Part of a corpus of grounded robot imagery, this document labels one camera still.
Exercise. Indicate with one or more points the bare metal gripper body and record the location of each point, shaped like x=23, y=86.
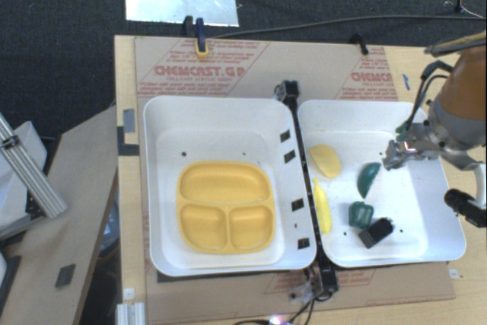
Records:
x=426, y=148

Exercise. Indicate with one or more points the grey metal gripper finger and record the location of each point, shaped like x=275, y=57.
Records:
x=389, y=162
x=394, y=147

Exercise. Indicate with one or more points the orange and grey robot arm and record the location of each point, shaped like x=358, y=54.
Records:
x=464, y=87

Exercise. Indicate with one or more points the green melon slice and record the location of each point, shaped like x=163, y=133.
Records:
x=367, y=179

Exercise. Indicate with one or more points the white plastic tray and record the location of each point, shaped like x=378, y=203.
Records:
x=213, y=125
x=414, y=209

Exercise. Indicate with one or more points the green bell pepper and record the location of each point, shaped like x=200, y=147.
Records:
x=360, y=214

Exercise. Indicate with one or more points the pale yellow half-round slice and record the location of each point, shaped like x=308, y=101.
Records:
x=325, y=161

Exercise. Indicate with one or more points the black and grey box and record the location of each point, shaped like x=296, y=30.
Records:
x=376, y=233

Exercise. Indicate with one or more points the yellow banana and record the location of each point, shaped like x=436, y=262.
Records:
x=322, y=205

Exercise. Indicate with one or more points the thin black rod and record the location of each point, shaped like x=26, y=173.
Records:
x=306, y=171

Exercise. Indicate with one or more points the yellow divided plate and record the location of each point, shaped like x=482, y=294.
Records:
x=224, y=201

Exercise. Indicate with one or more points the brown cardboard board red print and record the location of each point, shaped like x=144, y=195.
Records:
x=243, y=64

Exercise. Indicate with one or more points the black cylinder on white bracket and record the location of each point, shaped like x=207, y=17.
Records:
x=462, y=203

